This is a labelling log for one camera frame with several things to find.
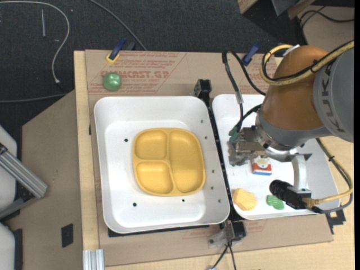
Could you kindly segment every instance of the wooden table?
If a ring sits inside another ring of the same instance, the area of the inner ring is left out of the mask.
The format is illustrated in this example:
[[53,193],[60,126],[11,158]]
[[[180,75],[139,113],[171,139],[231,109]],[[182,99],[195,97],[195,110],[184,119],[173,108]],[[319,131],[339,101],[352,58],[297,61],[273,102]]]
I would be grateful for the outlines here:
[[[95,203],[92,141],[89,135],[89,103],[87,92],[86,58],[83,51],[74,52],[76,116],[78,123],[79,175],[82,212],[83,250],[100,248],[98,220]],[[353,176],[353,144],[331,137],[324,139],[327,147]],[[345,183],[331,166],[339,191]],[[276,249],[254,250],[235,253],[239,269],[354,269],[354,206],[344,210],[346,222],[334,228],[334,240],[329,243],[299,245]],[[107,269],[207,269],[215,263],[218,255],[164,260],[141,264],[107,267]],[[225,255],[218,269],[232,269],[229,254]]]

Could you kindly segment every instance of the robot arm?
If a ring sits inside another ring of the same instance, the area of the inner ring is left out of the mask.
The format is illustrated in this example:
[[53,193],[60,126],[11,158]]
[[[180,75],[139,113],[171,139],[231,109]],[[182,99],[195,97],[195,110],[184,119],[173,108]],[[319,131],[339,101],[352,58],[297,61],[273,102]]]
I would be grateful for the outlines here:
[[[264,66],[272,54],[271,50],[264,56]],[[306,180],[306,171],[304,163],[298,163],[302,158],[292,150],[325,136],[354,141],[354,42],[330,53],[300,46],[287,53],[274,78],[267,76],[265,67],[260,72],[270,86],[255,125],[231,133],[230,163],[242,165],[257,155],[292,161],[294,173],[298,173],[294,186],[273,181],[270,191],[295,209],[312,208],[321,201],[311,199],[311,192],[300,183]],[[349,188],[341,197],[352,192],[351,183]]]

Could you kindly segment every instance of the black object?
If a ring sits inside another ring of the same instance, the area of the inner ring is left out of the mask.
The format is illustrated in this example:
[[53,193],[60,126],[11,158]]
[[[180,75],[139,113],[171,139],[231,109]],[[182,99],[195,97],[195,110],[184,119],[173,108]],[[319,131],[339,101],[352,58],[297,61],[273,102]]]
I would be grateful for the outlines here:
[[187,230],[187,229],[195,229],[195,228],[207,228],[207,227],[209,227],[209,225],[157,229],[157,230],[149,230],[149,231],[135,232],[135,233],[117,233],[108,228],[107,235],[109,236],[109,238],[113,238],[113,237],[123,237],[123,236],[130,236],[130,235],[142,235],[142,234],[161,233],[161,232],[168,232],[168,231]]
[[23,230],[17,229],[12,231],[15,237],[15,270],[23,268]]
[[74,242],[74,226],[69,224],[61,229],[61,246],[67,247]]
[[246,236],[246,230],[243,221],[233,221],[232,228],[235,238],[233,240],[241,240]]
[[214,134],[214,138],[215,138],[215,142],[216,142],[216,147],[218,150],[220,165],[221,165],[221,169],[223,172],[225,187],[226,187],[226,191],[227,191],[227,195],[228,195],[228,199],[229,199],[229,203],[230,203],[229,219],[232,222],[239,221],[239,220],[242,220],[243,218],[238,215],[238,213],[236,212],[234,205],[233,205],[230,186],[229,186],[229,182],[227,181],[227,175],[226,175],[224,157],[223,157],[223,152],[222,152],[220,138],[219,138],[218,127],[216,125],[215,116],[214,116],[212,108],[210,106],[211,90],[212,90],[212,87],[211,87],[210,80],[201,80],[200,79],[197,81],[197,83],[195,85],[194,94],[197,98],[202,99],[205,102],[206,106],[208,107],[210,123],[211,123],[211,127],[213,129],[213,134]]
[[310,192],[295,192],[293,186],[281,180],[271,182],[269,189],[272,195],[284,201],[288,206],[294,209],[306,209],[303,198],[311,197]]
[[336,211],[335,213],[336,213],[336,216],[334,216],[334,217],[331,216],[330,213],[325,214],[326,218],[327,218],[328,225],[330,227],[331,234],[334,234],[334,226],[343,225],[344,222],[346,221],[345,214],[344,214],[344,211],[342,209]]

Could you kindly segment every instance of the white tray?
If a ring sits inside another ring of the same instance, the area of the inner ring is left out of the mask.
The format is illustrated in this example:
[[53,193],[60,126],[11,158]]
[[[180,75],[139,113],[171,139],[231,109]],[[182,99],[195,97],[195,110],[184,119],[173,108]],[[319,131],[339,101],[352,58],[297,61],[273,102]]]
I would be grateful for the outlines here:
[[[103,215],[117,233],[204,226],[225,221],[230,205],[205,104],[192,96],[105,97],[94,107]],[[132,142],[145,130],[182,128],[199,139],[205,162],[203,188],[192,195],[154,196],[138,186]]]
[[[262,95],[243,95],[244,113],[252,107],[263,102]],[[245,219],[263,219],[293,215],[314,214],[309,210],[295,210],[287,205],[283,210],[276,210],[266,203],[267,195],[270,195],[269,185],[279,179],[294,184],[294,171],[290,162],[281,163],[271,159],[273,173],[270,176],[256,175],[252,173],[251,164],[248,162],[242,166],[232,166],[228,159],[229,131],[235,126],[240,118],[240,107],[235,95],[222,94],[214,98],[212,103],[215,121],[218,127],[219,139],[221,142],[224,164],[226,167],[230,190],[233,194],[235,189],[243,188],[255,194],[257,205],[253,210],[244,211],[237,205],[235,210]],[[247,117],[243,127],[250,127],[255,123],[255,114]],[[312,154],[307,160],[307,182],[308,189],[312,190],[313,198],[323,198],[338,194],[334,178],[332,177],[326,157],[317,142],[312,139],[305,143],[303,148],[297,148],[294,152],[301,154]],[[322,209],[332,209],[339,206],[340,201],[334,200],[320,204]]]

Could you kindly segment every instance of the metal bracket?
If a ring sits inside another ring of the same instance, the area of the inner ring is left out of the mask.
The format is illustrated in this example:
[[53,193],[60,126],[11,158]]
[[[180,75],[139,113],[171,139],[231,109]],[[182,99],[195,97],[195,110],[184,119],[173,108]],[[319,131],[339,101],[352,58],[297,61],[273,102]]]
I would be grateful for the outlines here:
[[294,168],[294,188],[305,191],[307,183],[305,156],[294,155],[291,159],[291,163]]
[[237,244],[246,236],[245,226],[242,221],[229,221],[218,233],[208,237],[209,248],[221,248],[229,242]]
[[334,226],[336,225],[343,225],[346,221],[344,211],[338,210],[335,212],[336,216],[331,216],[331,213],[326,214],[327,222],[330,227],[330,231],[334,234]]
[[41,181],[34,173],[11,154],[8,149],[0,143],[0,166],[12,175],[21,185],[23,185],[32,195],[28,200],[17,199],[7,208],[0,211],[0,219],[10,215],[20,208],[28,205],[35,199],[44,197],[47,185]]
[[105,270],[104,250],[83,251],[83,270]]

